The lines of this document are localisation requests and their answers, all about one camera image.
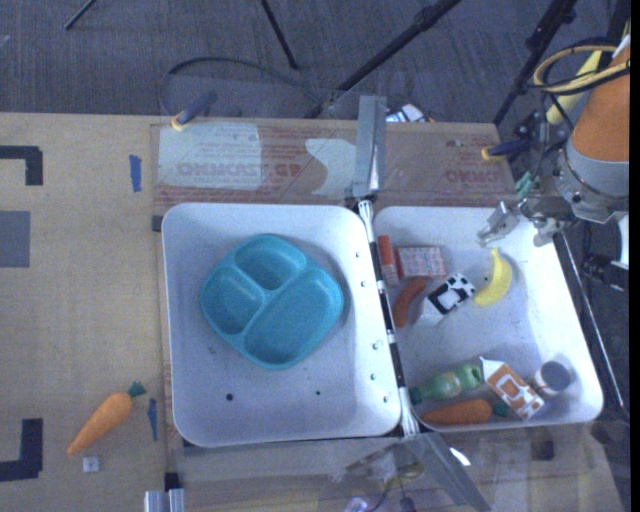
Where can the orange and white carton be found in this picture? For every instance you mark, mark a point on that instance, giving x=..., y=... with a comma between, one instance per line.
x=512, y=390

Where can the small white cube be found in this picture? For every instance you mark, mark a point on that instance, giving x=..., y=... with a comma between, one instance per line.
x=91, y=464

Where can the orange and white tube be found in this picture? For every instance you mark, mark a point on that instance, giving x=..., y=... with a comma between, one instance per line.
x=387, y=260

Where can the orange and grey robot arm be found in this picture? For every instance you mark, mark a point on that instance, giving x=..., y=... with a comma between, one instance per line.
x=602, y=115

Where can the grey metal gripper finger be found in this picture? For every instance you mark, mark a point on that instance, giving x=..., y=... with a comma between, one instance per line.
x=502, y=220
x=546, y=232

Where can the black and white carton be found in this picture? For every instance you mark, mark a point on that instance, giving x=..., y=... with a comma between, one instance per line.
x=451, y=294

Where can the orange sausage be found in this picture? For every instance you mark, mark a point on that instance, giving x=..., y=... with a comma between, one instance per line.
x=407, y=300

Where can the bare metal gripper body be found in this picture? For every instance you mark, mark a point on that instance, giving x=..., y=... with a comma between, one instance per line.
x=590, y=207

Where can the orange carrot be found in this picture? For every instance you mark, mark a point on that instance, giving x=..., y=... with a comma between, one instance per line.
x=460, y=412
x=102, y=420

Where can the blue divided plate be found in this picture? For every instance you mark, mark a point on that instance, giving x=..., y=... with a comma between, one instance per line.
x=272, y=305

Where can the yellow banana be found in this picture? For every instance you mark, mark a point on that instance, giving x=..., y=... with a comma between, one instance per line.
x=500, y=282

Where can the white plastic tray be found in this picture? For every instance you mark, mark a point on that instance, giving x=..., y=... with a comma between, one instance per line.
x=500, y=345
x=300, y=400

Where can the brown cardboard board red print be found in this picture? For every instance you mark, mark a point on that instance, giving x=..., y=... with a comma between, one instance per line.
x=300, y=165

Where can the green bottle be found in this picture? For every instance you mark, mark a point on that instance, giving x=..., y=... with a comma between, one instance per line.
x=447, y=385

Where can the small can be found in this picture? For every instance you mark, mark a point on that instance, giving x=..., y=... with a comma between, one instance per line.
x=555, y=377

